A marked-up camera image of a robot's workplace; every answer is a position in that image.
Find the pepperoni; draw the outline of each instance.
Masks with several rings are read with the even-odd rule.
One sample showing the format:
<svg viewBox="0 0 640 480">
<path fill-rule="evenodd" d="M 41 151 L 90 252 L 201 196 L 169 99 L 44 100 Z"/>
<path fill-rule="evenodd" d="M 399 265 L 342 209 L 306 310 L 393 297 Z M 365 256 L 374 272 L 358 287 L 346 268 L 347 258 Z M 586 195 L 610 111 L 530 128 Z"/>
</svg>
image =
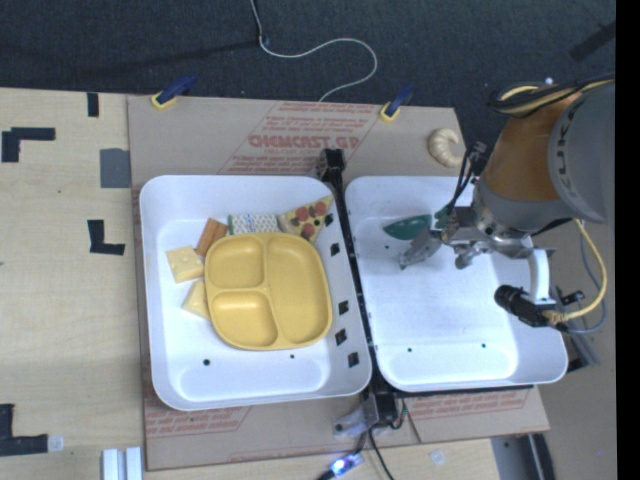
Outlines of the pepperoni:
<svg viewBox="0 0 640 480">
<path fill-rule="evenodd" d="M 309 211 L 304 206 L 301 206 L 296 210 L 296 218 L 299 221 L 307 220 L 309 218 Z"/>
<path fill-rule="evenodd" d="M 304 226 L 302 226 L 302 238 L 311 238 L 315 230 L 316 228 L 313 227 L 313 224 L 305 224 Z"/>
<path fill-rule="evenodd" d="M 323 201 L 319 201 L 315 206 L 316 215 L 322 216 L 327 213 L 327 205 Z"/>
</svg>

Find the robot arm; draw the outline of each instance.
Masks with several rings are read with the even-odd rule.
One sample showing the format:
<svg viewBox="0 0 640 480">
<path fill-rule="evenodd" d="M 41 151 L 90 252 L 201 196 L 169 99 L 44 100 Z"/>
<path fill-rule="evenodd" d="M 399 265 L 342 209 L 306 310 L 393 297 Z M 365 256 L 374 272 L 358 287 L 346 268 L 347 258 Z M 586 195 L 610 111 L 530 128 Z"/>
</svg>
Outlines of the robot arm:
<svg viewBox="0 0 640 480">
<path fill-rule="evenodd" d="M 492 107 L 512 118 L 486 167 L 477 168 L 473 157 L 482 150 L 471 148 L 465 157 L 469 172 L 463 175 L 464 162 L 458 190 L 436 214 L 437 229 L 423 230 L 401 255 L 400 267 L 428 258 L 443 244 L 456 252 L 459 269 L 484 253 L 527 259 L 529 291 L 500 287 L 496 302 L 530 325 L 556 324 L 561 317 L 549 298 L 546 251 L 535 248 L 531 236 L 568 220 L 613 227 L 615 79 L 517 86 L 498 95 Z M 473 175 L 479 177 L 471 205 L 456 206 Z"/>
</svg>

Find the blue clamp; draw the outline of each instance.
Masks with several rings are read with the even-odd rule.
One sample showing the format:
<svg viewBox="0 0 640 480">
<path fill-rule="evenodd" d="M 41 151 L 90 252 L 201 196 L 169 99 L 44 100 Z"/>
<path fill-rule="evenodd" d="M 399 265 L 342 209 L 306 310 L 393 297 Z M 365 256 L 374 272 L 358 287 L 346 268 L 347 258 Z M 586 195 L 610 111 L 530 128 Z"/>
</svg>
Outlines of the blue clamp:
<svg viewBox="0 0 640 480">
<path fill-rule="evenodd" d="M 380 110 L 380 117 L 385 123 L 392 122 L 400 112 L 401 105 L 408 105 L 413 98 L 413 84 L 405 85 L 396 97 Z"/>
<path fill-rule="evenodd" d="M 176 96 L 188 94 L 197 80 L 196 75 L 180 77 L 162 92 L 151 96 L 151 103 L 156 109 L 165 110 L 176 102 Z"/>
</svg>

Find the toy pizza slice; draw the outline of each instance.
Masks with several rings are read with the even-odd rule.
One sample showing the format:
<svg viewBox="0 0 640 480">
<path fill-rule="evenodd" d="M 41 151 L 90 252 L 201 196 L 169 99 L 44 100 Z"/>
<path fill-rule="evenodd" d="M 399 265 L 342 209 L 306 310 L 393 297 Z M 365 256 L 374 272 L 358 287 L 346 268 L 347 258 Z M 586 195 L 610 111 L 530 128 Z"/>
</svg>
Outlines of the toy pizza slice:
<svg viewBox="0 0 640 480">
<path fill-rule="evenodd" d="M 333 196 L 323 197 L 277 216 L 282 231 L 306 238 L 313 243 L 324 224 Z"/>
</svg>

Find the cardboard sheet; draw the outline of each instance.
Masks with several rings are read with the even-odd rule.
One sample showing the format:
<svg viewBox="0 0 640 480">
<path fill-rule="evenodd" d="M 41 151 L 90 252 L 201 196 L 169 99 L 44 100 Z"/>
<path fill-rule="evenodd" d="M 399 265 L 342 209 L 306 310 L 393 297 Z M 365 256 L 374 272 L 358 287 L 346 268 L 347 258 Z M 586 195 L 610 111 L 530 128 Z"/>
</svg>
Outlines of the cardboard sheet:
<svg viewBox="0 0 640 480">
<path fill-rule="evenodd" d="M 150 379 L 138 195 L 163 174 L 313 173 L 323 148 L 344 150 L 345 183 L 366 175 L 457 175 L 436 163 L 427 139 L 439 128 L 460 133 L 449 108 L 402 108 L 385 123 L 379 106 L 179 98 L 157 111 L 148 96 L 128 98 L 129 140 L 144 371 L 149 470 L 349 451 L 332 420 L 358 397 L 180 412 L 160 402 Z M 454 149 L 462 154 L 461 144 Z M 411 425 L 379 436 L 403 446 L 546 430 L 537 388 L 410 398 Z"/>
</svg>

